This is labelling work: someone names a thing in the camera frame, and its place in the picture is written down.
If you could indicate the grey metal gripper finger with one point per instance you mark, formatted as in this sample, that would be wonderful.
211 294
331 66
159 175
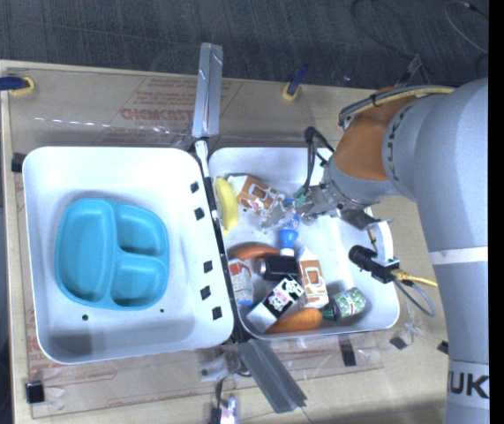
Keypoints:
270 220
288 206

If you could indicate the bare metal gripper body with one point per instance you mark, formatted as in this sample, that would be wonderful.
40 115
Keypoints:
326 203

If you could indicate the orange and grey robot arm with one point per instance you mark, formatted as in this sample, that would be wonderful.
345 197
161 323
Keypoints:
454 170

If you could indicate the white bottle with blue cap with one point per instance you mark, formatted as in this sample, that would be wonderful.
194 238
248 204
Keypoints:
288 239

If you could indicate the orange sausage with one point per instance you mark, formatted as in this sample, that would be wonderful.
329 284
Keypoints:
251 251

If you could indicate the white plastic tray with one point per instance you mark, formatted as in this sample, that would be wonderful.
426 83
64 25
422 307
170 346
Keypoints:
101 170
344 245

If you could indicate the yellow banana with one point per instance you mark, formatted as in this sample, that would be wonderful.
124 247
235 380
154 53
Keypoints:
227 201

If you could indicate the black can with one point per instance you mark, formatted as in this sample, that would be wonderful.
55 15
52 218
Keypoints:
280 267

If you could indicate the small orange and white carton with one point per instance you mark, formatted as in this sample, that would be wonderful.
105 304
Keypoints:
240 281

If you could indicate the tall orange and white carton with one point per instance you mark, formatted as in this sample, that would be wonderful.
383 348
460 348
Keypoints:
313 276

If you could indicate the black and white cow carton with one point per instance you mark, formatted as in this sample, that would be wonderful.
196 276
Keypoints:
278 300

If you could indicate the green and white can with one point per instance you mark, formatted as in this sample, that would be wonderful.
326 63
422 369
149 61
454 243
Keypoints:
348 303

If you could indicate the orange carrot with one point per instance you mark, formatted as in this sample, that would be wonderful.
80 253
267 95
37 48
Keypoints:
298 321

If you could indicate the blue divided plate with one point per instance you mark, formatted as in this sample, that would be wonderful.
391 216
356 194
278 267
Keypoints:
110 254

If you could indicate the brown cardboard board red print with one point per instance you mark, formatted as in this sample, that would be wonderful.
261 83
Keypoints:
79 104

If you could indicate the black cylinder on white bracket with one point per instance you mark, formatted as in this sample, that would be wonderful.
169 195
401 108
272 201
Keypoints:
371 261

